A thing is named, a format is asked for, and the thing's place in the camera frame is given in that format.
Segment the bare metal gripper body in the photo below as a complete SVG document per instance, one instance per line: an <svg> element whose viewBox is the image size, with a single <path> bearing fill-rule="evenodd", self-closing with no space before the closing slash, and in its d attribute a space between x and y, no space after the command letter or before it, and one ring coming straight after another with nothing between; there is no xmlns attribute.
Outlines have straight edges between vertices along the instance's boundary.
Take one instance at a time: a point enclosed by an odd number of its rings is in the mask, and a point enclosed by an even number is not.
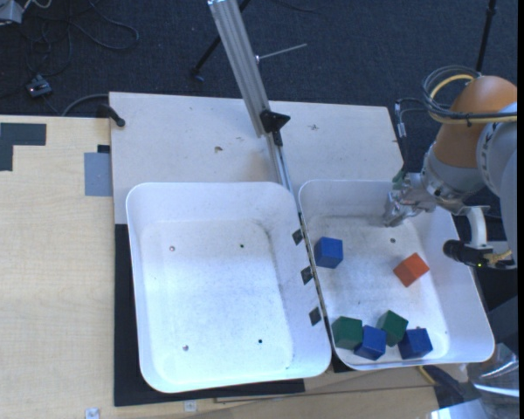
<svg viewBox="0 0 524 419"><path fill-rule="evenodd" d="M458 214L462 209L462 181L455 174L399 172L387 195L388 215L417 215L442 208Z"/></svg>

